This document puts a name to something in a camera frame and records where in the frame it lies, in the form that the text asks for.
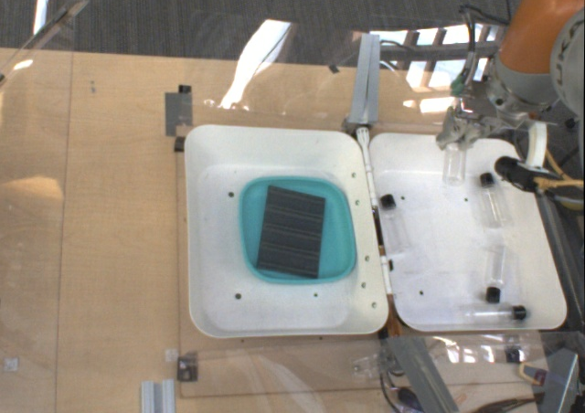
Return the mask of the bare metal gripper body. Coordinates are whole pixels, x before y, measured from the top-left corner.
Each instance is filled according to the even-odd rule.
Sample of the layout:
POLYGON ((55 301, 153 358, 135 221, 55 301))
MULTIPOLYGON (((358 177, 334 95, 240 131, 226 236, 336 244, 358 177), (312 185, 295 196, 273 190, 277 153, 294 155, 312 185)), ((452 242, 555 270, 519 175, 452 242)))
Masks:
POLYGON ((516 128, 536 110, 534 104, 511 92, 499 81, 471 81, 452 84, 455 103, 450 108, 450 132, 492 133, 504 127, 516 128))

